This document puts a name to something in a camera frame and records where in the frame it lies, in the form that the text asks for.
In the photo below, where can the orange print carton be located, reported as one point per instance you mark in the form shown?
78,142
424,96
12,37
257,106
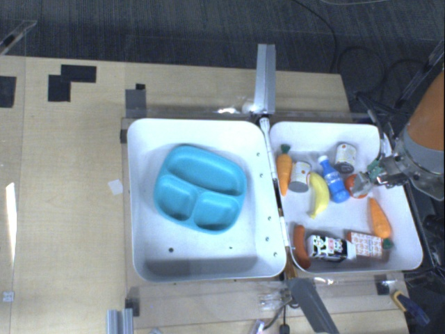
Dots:
366,245

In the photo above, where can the white plastic tray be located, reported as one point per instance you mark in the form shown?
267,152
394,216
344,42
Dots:
208,263
347,218

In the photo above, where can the brown sausage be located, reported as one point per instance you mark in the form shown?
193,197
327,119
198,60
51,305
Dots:
300,245

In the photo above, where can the blue bottle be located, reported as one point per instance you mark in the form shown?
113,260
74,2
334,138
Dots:
334,181

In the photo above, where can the black and white carton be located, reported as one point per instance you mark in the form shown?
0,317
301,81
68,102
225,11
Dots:
328,247

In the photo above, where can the blue divided plate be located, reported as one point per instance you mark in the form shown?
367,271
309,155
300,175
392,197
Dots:
198,186

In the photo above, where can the orange carrot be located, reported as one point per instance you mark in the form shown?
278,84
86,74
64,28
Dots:
284,172
379,221

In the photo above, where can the small white can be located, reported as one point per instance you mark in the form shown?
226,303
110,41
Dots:
345,157
299,177

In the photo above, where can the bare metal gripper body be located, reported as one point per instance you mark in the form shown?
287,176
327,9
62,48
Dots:
394,174

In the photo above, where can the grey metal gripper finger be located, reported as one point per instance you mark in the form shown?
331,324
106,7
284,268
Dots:
362,185

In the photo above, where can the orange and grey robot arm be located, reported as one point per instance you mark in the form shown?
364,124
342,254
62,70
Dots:
426,117

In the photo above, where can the yellow banana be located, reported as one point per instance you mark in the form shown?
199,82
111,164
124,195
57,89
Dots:
320,193

